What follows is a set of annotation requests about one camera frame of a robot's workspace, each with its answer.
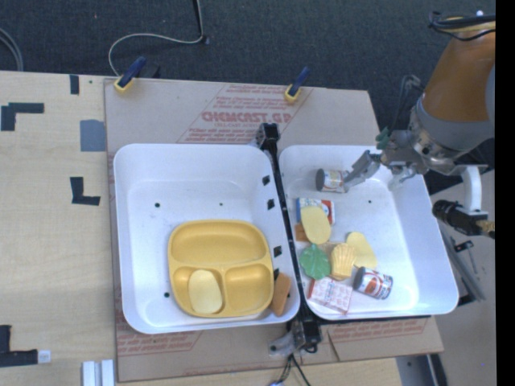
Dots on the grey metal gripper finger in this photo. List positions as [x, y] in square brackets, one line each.
[364, 167]
[402, 176]

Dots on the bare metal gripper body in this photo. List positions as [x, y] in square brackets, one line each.
[406, 151]

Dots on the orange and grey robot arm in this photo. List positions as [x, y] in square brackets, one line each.
[458, 91]

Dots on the small white and orange can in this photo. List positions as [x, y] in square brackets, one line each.
[330, 180]

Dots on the blue white red carton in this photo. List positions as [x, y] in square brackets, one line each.
[326, 207]

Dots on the white plastic tray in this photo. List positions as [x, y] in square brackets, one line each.
[193, 183]
[398, 231]

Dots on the yellow oval slice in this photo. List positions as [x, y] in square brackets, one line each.
[364, 251]
[205, 292]
[316, 225]

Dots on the thin black rod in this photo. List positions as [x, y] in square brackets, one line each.
[283, 199]

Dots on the yellow shell-shaped biscuit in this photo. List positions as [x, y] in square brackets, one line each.
[343, 260]

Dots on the green leaf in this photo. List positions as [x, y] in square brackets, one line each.
[314, 261]

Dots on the red and white can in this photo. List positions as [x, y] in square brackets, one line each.
[374, 284]

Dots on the red and white packet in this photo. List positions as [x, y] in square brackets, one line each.
[330, 296]

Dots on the orange-brown bread slice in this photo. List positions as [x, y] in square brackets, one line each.
[280, 296]

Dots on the yellow divided plate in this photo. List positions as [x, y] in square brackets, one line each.
[217, 243]

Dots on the brown cardboard board red print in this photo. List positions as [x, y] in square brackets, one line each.
[161, 111]

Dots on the black cylinder on white bracket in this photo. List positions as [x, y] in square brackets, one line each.
[458, 217]

